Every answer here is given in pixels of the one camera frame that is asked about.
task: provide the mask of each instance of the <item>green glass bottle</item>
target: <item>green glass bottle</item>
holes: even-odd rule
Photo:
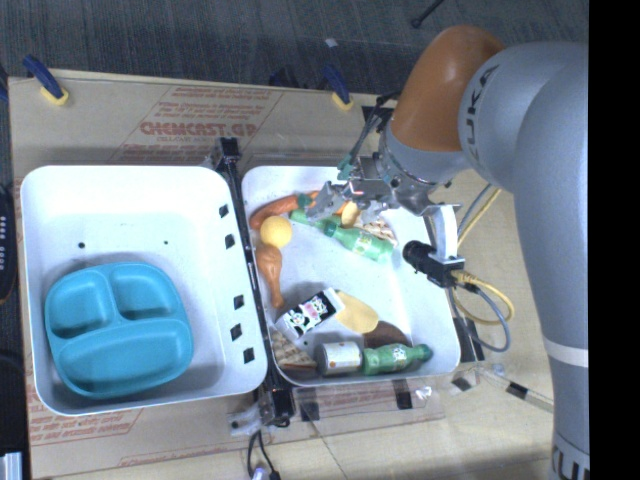
[[[340,224],[340,216],[339,215],[329,215],[324,219],[317,220],[315,222],[309,222],[307,219],[307,215],[304,213],[302,208],[298,208],[297,210],[293,210],[289,214],[289,218],[294,222],[299,222],[300,224],[306,224],[307,226],[313,226],[314,228],[318,228],[324,231],[327,223],[333,222],[334,224]]]
[[[389,240],[378,238],[364,229],[347,229],[328,222],[324,234],[335,238],[350,251],[379,263],[388,261],[393,252],[393,244]]]
[[[414,361],[426,362],[432,356],[433,351],[427,345],[407,347],[401,343],[394,343],[375,349],[365,348],[362,352],[362,373],[377,375],[397,372],[408,368]]]

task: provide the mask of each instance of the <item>blue divided plate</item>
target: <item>blue divided plate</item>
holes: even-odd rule
[[[178,292],[148,263],[90,267],[59,279],[45,326],[60,378],[93,399],[130,395],[180,376],[193,336]]]

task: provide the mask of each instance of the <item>yellow cable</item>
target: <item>yellow cable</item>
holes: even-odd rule
[[[485,212],[493,204],[496,198],[500,195],[500,192],[502,192],[502,189],[500,188],[495,189],[491,194],[491,196],[489,197],[489,199],[487,199],[486,202],[482,205],[482,208],[478,210],[478,213],[476,213],[473,216],[473,219],[469,221],[469,224],[465,226],[464,230],[460,233],[460,236],[458,237],[458,247],[460,247],[460,244],[462,243],[462,241],[467,237],[467,234],[469,233],[469,231],[471,231],[471,228],[476,225],[476,223],[480,220],[480,217],[482,217],[485,214]]]
[[[509,320],[511,320],[511,318],[513,318],[513,315],[515,313],[515,307],[513,306],[513,303],[511,302],[509,297],[507,297],[504,293],[498,290],[495,286],[487,283],[486,281],[483,281],[482,279],[479,279],[478,277],[464,270],[452,270],[451,275],[455,277],[456,280],[460,283],[472,284],[475,286],[479,286],[481,288],[485,288],[486,290],[489,290],[490,292],[492,292],[494,295],[500,298],[502,302],[504,302],[505,305],[507,306],[508,313],[504,317],[505,322],[508,322]],[[480,318],[473,315],[460,303],[460,301],[456,298],[455,294],[453,295],[453,298],[456,305],[460,309],[460,311],[462,311],[467,317],[469,317],[474,322],[479,324],[484,324],[484,325],[501,325],[500,320],[485,320],[484,318]]]

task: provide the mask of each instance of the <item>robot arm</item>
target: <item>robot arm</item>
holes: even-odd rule
[[[504,48],[476,27],[446,29],[416,63],[379,151],[322,191],[370,214],[424,216],[429,194],[473,168],[513,194],[554,387],[552,479],[590,474],[587,65],[586,45]]]

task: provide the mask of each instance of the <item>dark gray carpet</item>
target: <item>dark gray carpet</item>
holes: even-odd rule
[[[414,62],[444,28],[483,27],[507,45],[588,42],[589,0],[0,0],[0,62],[25,76],[32,54],[55,68],[267,84],[290,66],[317,87],[333,60],[351,91],[402,88]],[[329,49],[327,38],[338,42]],[[10,183],[10,129],[0,109],[0,181]],[[17,294],[0,307],[0,352],[21,353]],[[26,448],[24,388],[0,365],[0,454]]]

